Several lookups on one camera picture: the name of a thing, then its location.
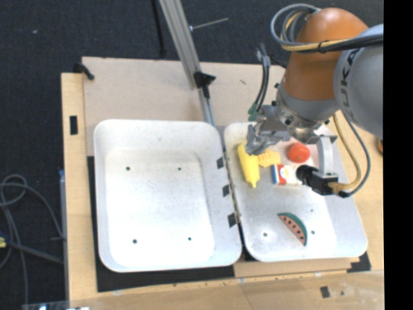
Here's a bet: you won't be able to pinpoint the black cylinder on white bracket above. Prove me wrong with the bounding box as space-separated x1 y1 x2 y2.
295 134 340 196

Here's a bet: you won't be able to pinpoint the yellow mustard bottle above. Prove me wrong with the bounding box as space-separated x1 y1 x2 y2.
237 143 261 189

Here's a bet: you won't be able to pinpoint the yellow crinkle fries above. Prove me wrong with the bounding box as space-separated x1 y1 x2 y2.
257 150 282 169

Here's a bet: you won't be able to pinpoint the brown cardboard board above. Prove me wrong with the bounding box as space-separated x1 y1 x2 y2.
81 56 372 278

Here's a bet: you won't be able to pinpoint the white blue red carton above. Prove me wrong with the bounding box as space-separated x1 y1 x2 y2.
270 163 303 186

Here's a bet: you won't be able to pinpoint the watermelon slice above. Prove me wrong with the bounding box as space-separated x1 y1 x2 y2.
277 212 308 247

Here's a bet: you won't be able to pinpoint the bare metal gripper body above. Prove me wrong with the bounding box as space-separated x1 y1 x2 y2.
254 103 321 145

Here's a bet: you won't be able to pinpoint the white plastic tray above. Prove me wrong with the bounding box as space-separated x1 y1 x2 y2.
93 118 243 273
223 121 369 264

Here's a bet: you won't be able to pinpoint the orange-red tomato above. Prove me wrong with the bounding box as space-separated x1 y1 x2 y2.
287 141 312 163

